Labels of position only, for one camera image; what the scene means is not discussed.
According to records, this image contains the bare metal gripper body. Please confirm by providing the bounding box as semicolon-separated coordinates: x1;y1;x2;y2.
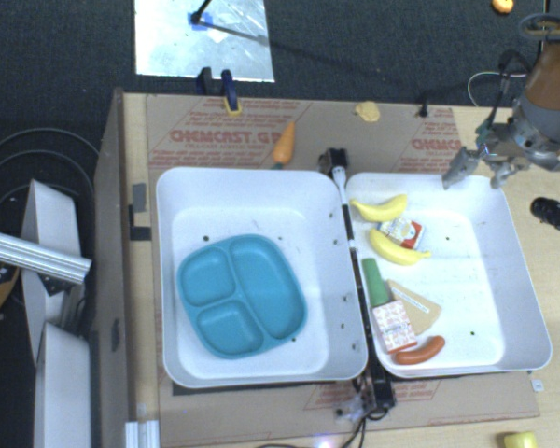
486;118;560;168

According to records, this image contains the small red and white carton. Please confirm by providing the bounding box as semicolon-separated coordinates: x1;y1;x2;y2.
377;217;427;252

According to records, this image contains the white plastic tray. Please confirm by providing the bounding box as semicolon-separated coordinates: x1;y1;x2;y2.
155;166;370;389
344;171;553;380

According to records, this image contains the yellow banana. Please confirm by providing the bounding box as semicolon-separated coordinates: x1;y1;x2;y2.
348;192;409;224
369;227;433;267

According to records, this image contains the brown cardboard board red print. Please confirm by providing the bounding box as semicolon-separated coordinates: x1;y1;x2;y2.
145;93;541;448

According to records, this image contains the beige biscuit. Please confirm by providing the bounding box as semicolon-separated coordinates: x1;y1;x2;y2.
354;100;382;122

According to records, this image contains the thin black and white rod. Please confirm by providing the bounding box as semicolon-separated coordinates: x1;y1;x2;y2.
332;165;375;359

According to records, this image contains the tan bread slice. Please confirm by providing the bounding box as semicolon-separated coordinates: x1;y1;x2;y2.
385;278;443;338

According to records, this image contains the green bottle with orange label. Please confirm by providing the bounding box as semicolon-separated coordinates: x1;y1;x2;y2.
360;258;419;356

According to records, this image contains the orange carrot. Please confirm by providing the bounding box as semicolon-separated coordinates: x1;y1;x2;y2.
271;120;298;172

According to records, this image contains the red sausage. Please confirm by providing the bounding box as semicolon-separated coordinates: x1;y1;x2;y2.
394;334;447;367

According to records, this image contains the blue divided plate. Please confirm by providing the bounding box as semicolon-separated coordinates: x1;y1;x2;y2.
175;233;308;359

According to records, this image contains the yellow rounded object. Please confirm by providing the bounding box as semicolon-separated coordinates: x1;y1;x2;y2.
503;430;538;448

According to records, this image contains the black cylinder on white bracket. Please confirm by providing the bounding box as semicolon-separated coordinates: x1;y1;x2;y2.
529;155;560;236

